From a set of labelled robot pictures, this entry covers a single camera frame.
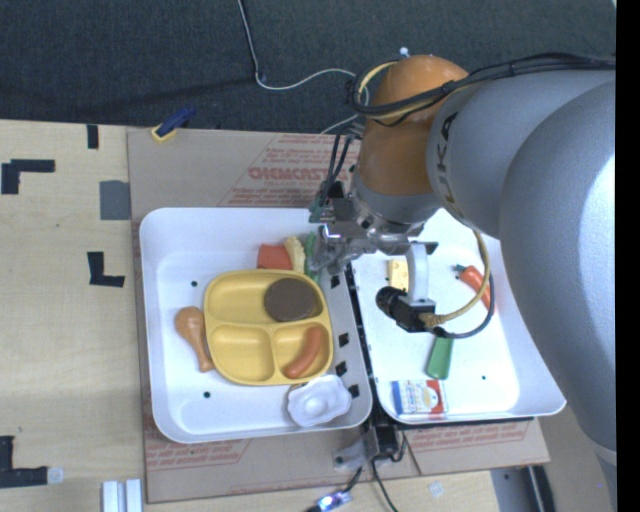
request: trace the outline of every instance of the cardboard box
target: cardboard box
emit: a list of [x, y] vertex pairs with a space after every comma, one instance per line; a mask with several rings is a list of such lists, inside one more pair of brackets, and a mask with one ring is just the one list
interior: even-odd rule
[[[306, 207], [327, 173], [334, 137], [283, 133], [178, 130], [164, 143], [148, 129], [129, 129], [133, 251], [136, 277], [144, 445], [149, 503], [311, 486], [341, 486], [335, 452], [355, 443], [361, 428], [256, 439], [180, 444], [153, 421], [147, 364], [138, 229], [162, 207]], [[353, 144], [340, 179], [348, 184]], [[408, 430], [407, 455], [382, 464], [382, 478], [407, 478], [542, 464], [549, 455], [538, 420]], [[370, 480], [366, 469], [362, 480]]]

